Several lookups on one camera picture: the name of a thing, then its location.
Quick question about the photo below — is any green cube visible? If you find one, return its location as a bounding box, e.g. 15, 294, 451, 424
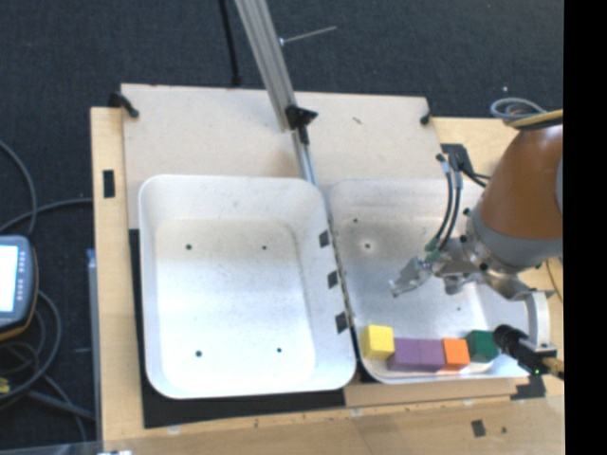
465, 330, 501, 364

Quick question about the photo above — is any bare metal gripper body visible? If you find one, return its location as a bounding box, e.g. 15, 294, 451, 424
432, 234, 533, 300

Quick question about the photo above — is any black cylinder on white bracket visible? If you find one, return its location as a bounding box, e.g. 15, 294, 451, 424
492, 289, 559, 376

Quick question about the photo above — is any white plastic tray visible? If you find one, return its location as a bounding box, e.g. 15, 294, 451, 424
138, 173, 359, 401
325, 177, 547, 386

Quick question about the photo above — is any pale wood board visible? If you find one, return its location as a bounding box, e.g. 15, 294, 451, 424
120, 82, 521, 408

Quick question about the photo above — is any purple cube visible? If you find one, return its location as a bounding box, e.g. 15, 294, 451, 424
418, 338, 448, 372
385, 337, 423, 374

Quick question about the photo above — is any orange cube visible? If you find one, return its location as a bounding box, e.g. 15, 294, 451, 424
441, 337, 472, 367

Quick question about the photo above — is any yellow cube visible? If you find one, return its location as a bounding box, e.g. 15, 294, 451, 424
359, 324, 396, 361

